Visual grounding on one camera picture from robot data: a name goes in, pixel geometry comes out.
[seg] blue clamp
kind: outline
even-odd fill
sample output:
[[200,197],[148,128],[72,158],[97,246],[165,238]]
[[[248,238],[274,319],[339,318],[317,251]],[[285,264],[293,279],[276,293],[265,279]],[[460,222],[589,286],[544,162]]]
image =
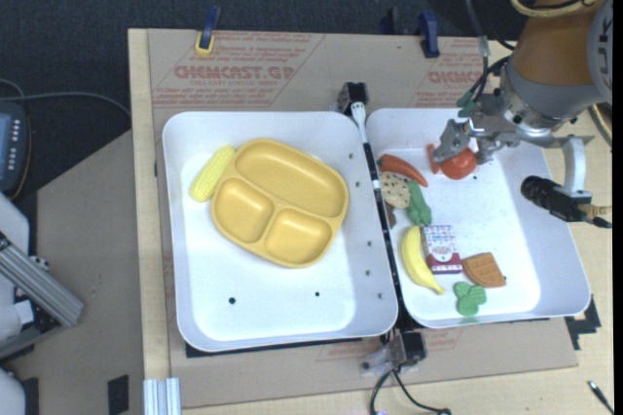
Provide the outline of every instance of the blue clamp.
[[220,6],[214,5],[207,12],[207,18],[205,19],[203,31],[198,34],[197,41],[195,43],[195,52],[197,55],[207,57],[212,53],[212,49],[214,48],[214,35],[212,32],[216,28],[220,17]]
[[437,46],[437,17],[429,10],[424,10],[418,15],[418,31],[423,36],[421,48],[426,58],[439,57]]
[[385,35],[403,34],[400,28],[400,16],[398,14],[398,7],[394,6],[387,10],[385,15],[379,22],[379,33]]

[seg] black cable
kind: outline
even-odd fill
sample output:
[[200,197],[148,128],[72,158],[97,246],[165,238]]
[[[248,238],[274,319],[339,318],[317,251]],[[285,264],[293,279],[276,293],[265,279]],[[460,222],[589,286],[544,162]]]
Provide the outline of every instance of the black cable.
[[372,389],[372,393],[370,394],[370,415],[377,415],[378,412],[374,406],[377,394],[379,393],[379,390],[391,374],[393,374],[393,376],[395,377],[396,381],[398,382],[398,386],[400,386],[400,389],[402,389],[402,392],[415,406],[423,410],[428,410],[432,413],[435,413],[435,415],[452,415],[452,411],[450,410],[450,408],[433,408],[432,406],[426,406],[425,404],[417,402],[416,399],[412,397],[411,394],[407,391],[407,388],[402,383],[402,380],[400,380],[400,377],[398,376],[399,368],[400,367],[393,368],[384,373],[381,377],[379,377],[379,380],[375,384],[374,388]]
[[431,412],[435,413],[436,415],[452,415],[452,411],[450,411],[450,408],[433,408],[432,406],[426,406],[425,404],[418,403],[416,401],[416,399],[409,394],[409,392],[407,391],[407,388],[405,387],[405,385],[400,380],[400,377],[398,376],[398,370],[391,370],[391,371],[392,371],[393,376],[395,377],[396,381],[398,382],[398,385],[400,386],[400,389],[402,389],[402,392],[405,394],[405,396],[415,406],[417,406],[417,407],[419,407],[419,408],[421,408],[423,410],[431,411]]
[[612,223],[610,223],[609,221],[606,221],[602,217],[595,216],[591,220],[591,223],[594,224],[595,226],[597,226],[598,228],[609,228],[609,229],[612,229]]
[[483,71],[482,75],[476,80],[476,82],[469,89],[470,93],[473,93],[473,94],[475,93],[475,96],[473,98],[474,102],[478,101],[478,99],[480,99],[480,96],[482,96],[483,90],[485,89],[485,86],[487,85],[487,79],[489,78],[489,76],[493,74],[494,72],[497,72],[504,65],[504,63],[506,63],[509,59],[510,57],[500,58],[493,64],[489,65]]
[[483,30],[480,20],[478,19],[478,15],[476,14],[473,0],[465,0],[465,8],[467,9],[469,21],[471,22],[472,27],[474,27],[474,34],[476,37],[484,37],[485,31]]
[[494,26],[491,23],[491,20],[489,19],[489,16],[486,14],[485,9],[483,8],[483,4],[484,4],[483,0],[476,0],[475,5],[476,5],[476,9],[478,10],[479,14],[476,13],[476,10],[474,10],[474,16],[478,16],[481,19],[483,19],[487,26],[487,30],[493,35],[494,39],[501,46],[503,46],[504,48],[512,52],[513,50],[515,50],[515,47],[511,45],[510,43],[507,43],[504,39],[502,39],[502,37],[499,34],[497,34],[497,31],[495,30]]
[[370,410],[369,410],[370,415],[377,415],[377,410],[374,407],[374,401],[377,398],[377,394],[379,393],[379,390],[381,389],[381,387],[387,380],[387,377],[391,375],[391,371],[392,370],[389,370],[386,373],[384,373],[381,377],[379,377],[379,380],[377,381],[377,383],[374,385],[374,388],[372,389],[372,393],[370,394]]

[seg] toy tomato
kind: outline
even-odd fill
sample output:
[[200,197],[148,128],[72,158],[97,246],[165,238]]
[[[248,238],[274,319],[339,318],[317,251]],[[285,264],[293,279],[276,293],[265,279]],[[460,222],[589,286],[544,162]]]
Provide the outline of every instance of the toy tomato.
[[452,159],[444,161],[439,169],[450,179],[463,179],[476,169],[476,154],[469,148],[465,148]]

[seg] white bracket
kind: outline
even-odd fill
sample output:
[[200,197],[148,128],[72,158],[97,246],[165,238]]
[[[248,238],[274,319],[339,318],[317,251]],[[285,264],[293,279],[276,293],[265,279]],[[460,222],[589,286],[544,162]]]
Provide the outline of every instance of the white bracket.
[[143,381],[144,415],[181,415],[182,396],[177,377]]
[[571,194],[584,191],[586,178],[586,154],[584,141],[580,137],[570,136],[562,142],[565,155],[565,184],[563,187]]

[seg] toy cookie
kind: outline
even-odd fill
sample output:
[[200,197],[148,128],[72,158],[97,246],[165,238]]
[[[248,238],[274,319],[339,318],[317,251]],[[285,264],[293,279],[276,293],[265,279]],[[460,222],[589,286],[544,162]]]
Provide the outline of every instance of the toy cookie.
[[405,178],[395,172],[382,172],[379,180],[385,201],[395,208],[407,208],[411,192]]

